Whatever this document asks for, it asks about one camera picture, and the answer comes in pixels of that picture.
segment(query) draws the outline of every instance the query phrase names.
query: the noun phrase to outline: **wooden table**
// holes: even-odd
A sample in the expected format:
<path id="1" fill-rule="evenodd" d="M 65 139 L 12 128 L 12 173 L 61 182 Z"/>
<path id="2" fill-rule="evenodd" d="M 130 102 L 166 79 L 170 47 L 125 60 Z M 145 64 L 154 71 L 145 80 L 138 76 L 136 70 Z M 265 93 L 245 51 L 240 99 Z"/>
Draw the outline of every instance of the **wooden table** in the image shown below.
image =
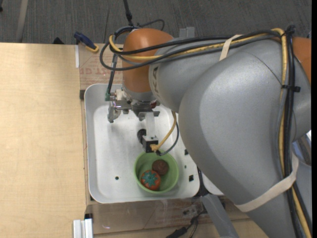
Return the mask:
<path id="1" fill-rule="evenodd" d="M 89 201 L 79 99 L 85 68 L 75 68 L 73 45 L 0 43 L 0 56 L 1 237 L 70 238 Z M 250 219 L 233 225 L 241 237 L 266 237 Z M 161 238 L 175 229 L 96 237 Z M 194 237 L 218 234 L 208 223 Z"/>

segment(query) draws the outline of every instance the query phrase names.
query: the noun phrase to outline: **green bowl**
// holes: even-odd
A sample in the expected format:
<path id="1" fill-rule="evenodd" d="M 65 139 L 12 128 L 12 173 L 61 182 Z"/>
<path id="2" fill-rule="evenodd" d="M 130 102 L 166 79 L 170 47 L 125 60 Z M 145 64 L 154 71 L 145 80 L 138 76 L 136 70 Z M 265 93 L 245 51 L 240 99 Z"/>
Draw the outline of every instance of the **green bowl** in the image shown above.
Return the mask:
<path id="1" fill-rule="evenodd" d="M 152 169 L 152 163 L 156 160 L 164 160 L 168 163 L 168 172 L 161 176 L 159 189 L 154 191 L 148 188 L 145 188 L 141 182 L 141 175 L 146 170 Z M 163 156 L 158 156 L 156 153 L 141 153 L 134 163 L 134 177 L 138 185 L 145 191 L 153 194 L 162 194 L 170 191 L 177 184 L 179 177 L 179 169 L 175 159 L 169 154 Z"/>

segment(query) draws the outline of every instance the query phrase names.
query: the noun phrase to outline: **gray carpet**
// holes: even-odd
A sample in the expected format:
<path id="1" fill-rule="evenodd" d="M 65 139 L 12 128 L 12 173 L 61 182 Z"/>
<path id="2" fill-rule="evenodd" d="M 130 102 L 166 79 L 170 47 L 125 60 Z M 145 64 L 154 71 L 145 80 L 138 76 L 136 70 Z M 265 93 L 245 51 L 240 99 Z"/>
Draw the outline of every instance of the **gray carpet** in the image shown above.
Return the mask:
<path id="1" fill-rule="evenodd" d="M 296 36 L 312 29 L 312 0 L 128 0 L 133 23 L 161 18 L 165 31 L 194 26 L 196 36 L 245 34 L 255 30 L 296 26 Z M 14 42 L 21 0 L 4 0 L 0 13 L 0 42 Z M 122 0 L 29 0 L 22 42 L 52 43 L 59 37 L 75 44 L 82 32 L 96 43 L 127 25 Z"/>

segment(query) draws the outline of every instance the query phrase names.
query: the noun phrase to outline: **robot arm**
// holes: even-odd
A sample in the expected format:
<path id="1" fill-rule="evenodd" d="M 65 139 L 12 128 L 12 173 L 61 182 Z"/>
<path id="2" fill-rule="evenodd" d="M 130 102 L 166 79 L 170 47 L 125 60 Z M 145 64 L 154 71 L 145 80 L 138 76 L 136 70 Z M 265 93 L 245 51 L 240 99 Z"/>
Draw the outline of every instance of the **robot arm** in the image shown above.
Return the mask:
<path id="1" fill-rule="evenodd" d="M 165 33 L 157 34 L 154 43 L 147 43 L 153 39 L 153 31 L 135 30 L 123 50 L 171 40 Z M 141 47 L 131 47 L 131 43 L 141 39 Z M 215 42 L 218 41 L 208 40 L 199 45 Z M 164 47 L 155 55 L 197 45 L 189 42 Z M 141 109 L 150 111 L 156 100 L 179 114 L 180 135 L 197 166 L 233 203 L 241 205 L 283 179 L 278 138 L 287 92 L 281 88 L 287 80 L 283 82 L 285 75 L 281 70 L 283 50 L 275 39 L 233 47 L 221 61 L 220 48 L 213 53 L 172 57 L 150 68 L 125 72 L 123 85 L 136 114 Z M 296 53 L 294 61 L 296 86 L 301 90 L 294 97 L 290 142 L 311 129 L 311 69 L 310 56 L 306 55 L 311 40 L 294 40 L 294 52 L 304 48 L 308 51 Z M 312 222 L 311 174 L 311 166 L 300 162 L 297 184 Z M 286 193 L 247 214 L 269 237 L 296 237 Z"/>

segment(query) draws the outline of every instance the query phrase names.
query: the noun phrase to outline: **wooden board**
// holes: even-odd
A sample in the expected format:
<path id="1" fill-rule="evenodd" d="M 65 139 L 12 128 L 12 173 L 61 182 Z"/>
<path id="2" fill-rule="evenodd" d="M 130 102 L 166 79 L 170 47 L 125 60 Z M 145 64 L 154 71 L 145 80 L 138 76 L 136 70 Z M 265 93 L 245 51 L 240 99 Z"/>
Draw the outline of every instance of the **wooden board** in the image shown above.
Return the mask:
<path id="1" fill-rule="evenodd" d="M 104 68 L 100 63 L 100 51 L 104 44 L 98 44 L 99 51 L 92 53 L 88 51 L 84 45 L 78 45 L 79 55 L 79 72 L 80 72 L 80 89 L 86 90 L 87 87 L 93 84 L 108 84 L 110 78 L 110 70 Z M 104 62 L 111 65 L 113 53 L 109 47 L 104 52 Z M 117 68 L 122 67 L 122 60 L 118 59 Z M 113 79 L 114 84 L 122 84 L 122 71 L 116 71 Z"/>
<path id="2" fill-rule="evenodd" d="M 0 55 L 1 237 L 69 238 L 86 208 L 75 48 L 0 43 Z"/>

